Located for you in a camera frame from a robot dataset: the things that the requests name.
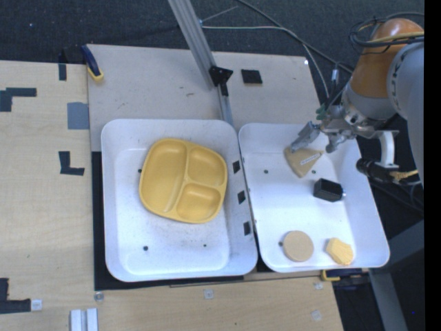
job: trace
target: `white tray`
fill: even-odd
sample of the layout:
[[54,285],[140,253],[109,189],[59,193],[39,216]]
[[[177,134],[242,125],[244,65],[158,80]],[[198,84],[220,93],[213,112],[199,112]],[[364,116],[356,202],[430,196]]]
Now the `white tray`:
[[[210,222],[183,223],[147,211],[139,199],[140,173],[150,146],[164,137],[213,149],[227,163],[222,209]],[[237,133],[220,120],[117,119],[101,134],[105,261],[121,281],[238,276],[257,262]]]
[[[294,141],[303,125],[250,123],[239,132],[245,177],[265,264],[277,272],[336,268],[374,268],[389,260],[389,245],[373,200],[369,182],[356,170],[360,151],[356,141],[346,141],[337,151],[326,152],[312,171],[299,179],[289,167],[283,150]],[[323,134],[310,148],[325,150]],[[313,196],[320,178],[339,183],[346,197],[328,202]],[[288,259],[280,242],[290,230],[302,230],[314,243],[312,257],[304,262]],[[342,266],[325,252],[330,238],[351,244],[354,259]]]

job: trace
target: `yellow plate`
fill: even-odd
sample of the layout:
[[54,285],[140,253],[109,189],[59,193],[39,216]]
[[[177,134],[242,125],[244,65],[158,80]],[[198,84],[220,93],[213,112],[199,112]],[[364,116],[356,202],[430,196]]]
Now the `yellow plate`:
[[139,196],[155,214],[204,223],[221,210],[227,165],[217,152],[180,139],[153,144],[141,172]]

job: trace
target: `table surface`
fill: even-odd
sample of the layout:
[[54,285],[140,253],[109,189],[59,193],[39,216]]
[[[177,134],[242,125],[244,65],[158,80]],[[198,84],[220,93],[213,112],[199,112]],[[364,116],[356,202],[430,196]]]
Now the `table surface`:
[[[100,330],[342,330],[331,282],[314,273],[106,290],[96,302],[90,131],[70,130],[67,117],[68,103],[90,101],[86,68],[68,64],[60,81],[57,64],[0,61],[0,74],[0,90],[37,89],[0,112],[0,277],[9,300],[43,302],[0,315],[0,330],[68,330],[69,312],[87,308]],[[60,174],[59,151],[84,175]]]

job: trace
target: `wooden disc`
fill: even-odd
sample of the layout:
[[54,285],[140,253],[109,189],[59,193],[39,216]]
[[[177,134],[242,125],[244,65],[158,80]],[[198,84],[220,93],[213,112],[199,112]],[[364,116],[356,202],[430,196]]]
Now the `wooden disc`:
[[292,261],[306,261],[312,256],[314,245],[308,234],[293,230],[283,239],[283,252]]

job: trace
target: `dark background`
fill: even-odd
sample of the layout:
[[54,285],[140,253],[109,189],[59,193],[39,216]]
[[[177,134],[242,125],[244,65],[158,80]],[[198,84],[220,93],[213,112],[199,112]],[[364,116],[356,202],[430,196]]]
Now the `dark background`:
[[[354,67],[359,50],[349,42],[351,27],[374,17],[401,12],[424,14],[425,0],[191,0],[207,26],[280,26],[292,30],[311,46],[314,60],[331,88],[335,62]],[[246,6],[245,1],[270,19]],[[87,43],[157,48],[187,48],[167,0],[0,0],[0,59],[57,63],[61,52],[70,63],[82,63],[80,46]],[[424,17],[410,16],[423,28]],[[320,101],[325,99],[322,79],[301,44],[277,30],[205,30],[213,51],[305,56]],[[350,73],[340,72],[339,86]],[[406,122],[395,118],[389,125],[400,131],[396,163],[414,169]],[[359,139],[364,155],[379,159],[376,142]],[[372,190],[387,238],[391,239],[423,219],[423,190],[392,185]],[[410,331],[425,329],[424,259],[394,272],[393,281]],[[368,283],[357,288],[336,287],[345,330],[383,329]]]

